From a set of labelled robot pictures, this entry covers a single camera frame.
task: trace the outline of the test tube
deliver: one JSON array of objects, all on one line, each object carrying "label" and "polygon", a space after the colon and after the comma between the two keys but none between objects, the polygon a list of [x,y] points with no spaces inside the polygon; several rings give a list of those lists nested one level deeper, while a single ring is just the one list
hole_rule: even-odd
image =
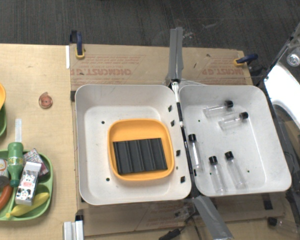
[{"label": "test tube", "polygon": [[269,217],[267,219],[270,228],[274,228],[278,233],[289,236],[299,236],[300,237],[300,224],[283,219]]},{"label": "test tube", "polygon": [[188,136],[190,144],[192,146],[192,151],[193,151],[193,159],[192,159],[192,167],[193,169],[196,170],[202,170],[203,171],[203,166],[201,163],[201,158],[200,158],[200,154],[199,154],[199,149],[197,147],[197,138],[195,134],[190,134]]},{"label": "test tube", "polygon": [[234,103],[231,100],[226,100],[223,104],[218,104],[203,109],[206,117],[214,117],[224,114],[228,109],[232,108]]},{"label": "test tube", "polygon": [[215,156],[209,157],[210,163],[210,176],[213,184],[213,188],[217,193],[224,193],[227,191],[224,174],[218,160]]},{"label": "test tube", "polygon": [[241,172],[239,164],[234,158],[234,155],[232,154],[231,151],[226,152],[224,155],[226,158],[226,167],[232,178],[235,188],[238,190],[246,189],[247,188],[246,180]]},{"label": "test tube", "polygon": [[234,127],[240,125],[243,120],[246,120],[249,117],[247,112],[242,112],[239,114],[230,114],[225,116],[219,121],[219,125],[222,129],[226,129],[228,127]]}]

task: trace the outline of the toy milk carton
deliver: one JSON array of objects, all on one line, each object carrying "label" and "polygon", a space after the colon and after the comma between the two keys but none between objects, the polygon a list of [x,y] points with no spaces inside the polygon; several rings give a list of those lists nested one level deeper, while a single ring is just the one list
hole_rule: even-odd
[{"label": "toy milk carton", "polygon": [[35,196],[41,163],[26,162],[16,191],[15,203],[17,205],[31,206]]}]

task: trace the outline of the brown round object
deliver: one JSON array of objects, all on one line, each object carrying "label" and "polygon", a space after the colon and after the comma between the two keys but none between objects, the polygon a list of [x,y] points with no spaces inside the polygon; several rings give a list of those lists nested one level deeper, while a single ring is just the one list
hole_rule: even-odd
[{"label": "brown round object", "polygon": [[43,109],[48,109],[52,106],[52,98],[48,95],[47,92],[41,94],[39,97],[39,105]]}]

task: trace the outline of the yellow toy banana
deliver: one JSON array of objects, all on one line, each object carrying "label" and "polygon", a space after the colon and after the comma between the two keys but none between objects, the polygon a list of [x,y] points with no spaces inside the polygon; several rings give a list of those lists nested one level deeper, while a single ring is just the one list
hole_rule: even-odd
[{"label": "yellow toy banana", "polygon": [[33,204],[31,206],[24,205],[24,204],[16,205],[12,209],[12,211],[6,213],[5,216],[7,218],[10,218],[10,216],[18,217],[18,216],[24,215],[24,214],[34,210],[35,208],[39,207],[40,205],[44,204],[48,200],[49,196],[50,196],[50,194],[48,192],[36,194],[33,198]]}]

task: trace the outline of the can lid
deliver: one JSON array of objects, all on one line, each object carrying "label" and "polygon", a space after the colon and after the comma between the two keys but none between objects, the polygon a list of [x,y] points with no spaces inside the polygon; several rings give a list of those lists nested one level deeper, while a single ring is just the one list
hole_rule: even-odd
[{"label": "can lid", "polygon": [[20,180],[18,179],[12,179],[10,180],[10,186],[13,188],[17,188],[19,186]]},{"label": "can lid", "polygon": [[226,158],[228,161],[234,159],[234,155],[232,154],[231,151],[228,151],[228,152],[224,153],[224,155],[225,155],[225,158]]},{"label": "can lid", "polygon": [[188,136],[188,138],[189,138],[189,141],[190,141],[190,142],[196,142],[196,141],[197,141],[197,138],[196,138],[196,135],[195,135],[195,134],[190,134],[190,135]]},{"label": "can lid", "polygon": [[231,100],[226,100],[224,104],[226,105],[227,109],[230,109],[234,106],[234,103]]},{"label": "can lid", "polygon": [[210,162],[210,165],[214,166],[216,164],[218,164],[218,160],[217,160],[217,157],[216,156],[210,156],[209,157],[209,162]]},{"label": "can lid", "polygon": [[247,119],[249,117],[248,112],[242,112],[240,113],[240,116],[242,117],[242,119]]},{"label": "can lid", "polygon": [[275,227],[277,225],[277,223],[278,223],[278,220],[276,218],[274,218],[274,217],[268,218],[268,225]]}]

